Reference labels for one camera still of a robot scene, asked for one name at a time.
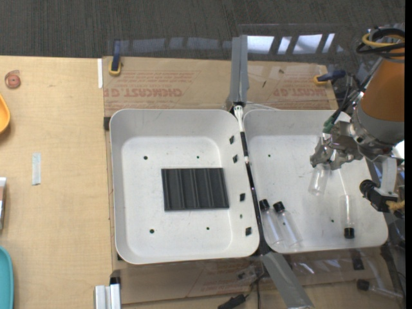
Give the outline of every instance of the cardboard sheet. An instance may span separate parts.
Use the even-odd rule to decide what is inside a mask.
[[[225,109],[230,61],[122,57],[122,71],[108,72],[103,58],[104,115],[125,109]],[[317,86],[316,64],[248,62],[248,102],[279,109],[335,109],[332,86]]]

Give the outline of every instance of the cable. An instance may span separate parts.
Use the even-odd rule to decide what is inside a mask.
[[[398,39],[398,42],[376,42],[384,37],[390,37]],[[362,36],[362,42],[356,48],[356,52],[361,55],[375,54],[384,59],[391,61],[404,62],[405,51],[392,52],[396,49],[405,48],[405,32],[398,28],[379,28],[376,27],[375,31],[364,34]]]
[[[218,309],[233,309],[242,303],[244,303],[247,299],[247,297],[253,292],[253,286],[256,284],[257,287],[257,307],[260,309],[260,292],[259,292],[259,281],[260,279],[264,276],[265,274],[261,274],[259,277],[257,277],[251,284],[249,285],[250,287],[250,292],[247,295],[244,294],[239,294],[236,297],[231,297],[228,301],[225,303],[222,303],[219,305]]]
[[[405,276],[402,272],[398,271],[398,274],[399,274],[400,276],[402,276],[402,277],[405,279],[405,281],[406,281],[406,276]]]
[[[388,46],[394,45],[393,43],[389,43],[389,42],[370,41],[369,39],[367,39],[368,37],[370,37],[369,33],[365,34],[362,37],[362,42],[367,46],[371,46],[371,47],[388,47]],[[405,37],[401,37],[400,35],[387,35],[387,37],[394,37],[396,39],[400,39],[402,42],[405,41]]]

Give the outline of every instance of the glass vial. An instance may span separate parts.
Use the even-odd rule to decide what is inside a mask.
[[[259,201],[259,207],[265,240],[269,246],[276,245],[283,240],[279,220],[266,199]]]
[[[324,195],[326,185],[330,175],[329,164],[317,164],[312,171],[312,178],[309,183],[309,193],[314,196]]]
[[[273,205],[276,216],[280,222],[282,235],[287,246],[291,247],[302,241],[301,233],[297,228],[295,221],[289,211],[285,209],[285,206],[281,201]]]
[[[355,223],[357,219],[356,198],[345,194],[339,198],[341,202],[341,223],[343,236],[346,239],[355,238]]]
[[[358,290],[370,291],[381,296],[388,297],[392,300],[402,300],[404,297],[401,293],[385,290],[384,288],[379,288],[374,285],[370,285],[370,282],[365,279],[358,279],[356,282],[356,286]]]

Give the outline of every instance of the black rubber mat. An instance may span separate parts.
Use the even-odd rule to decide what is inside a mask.
[[[165,211],[227,209],[222,168],[162,169]]]

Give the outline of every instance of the wooden board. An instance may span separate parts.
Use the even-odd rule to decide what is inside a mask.
[[[11,114],[0,135],[7,177],[0,245],[10,253],[15,309],[92,308],[111,273],[103,95],[95,59],[0,57],[0,92]],[[41,184],[32,185],[32,154]]]

